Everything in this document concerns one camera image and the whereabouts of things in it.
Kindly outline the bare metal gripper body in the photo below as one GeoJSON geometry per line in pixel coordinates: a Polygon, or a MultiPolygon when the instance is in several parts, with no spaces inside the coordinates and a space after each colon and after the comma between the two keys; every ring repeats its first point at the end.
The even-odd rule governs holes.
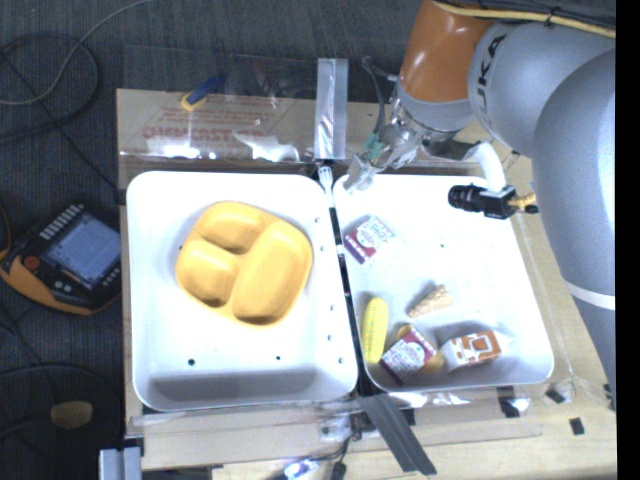
{"type": "Polygon", "coordinates": [[[395,116],[387,121],[379,114],[363,150],[353,157],[353,166],[361,169],[394,169],[413,160],[426,137],[426,127],[411,117],[395,116]]]}

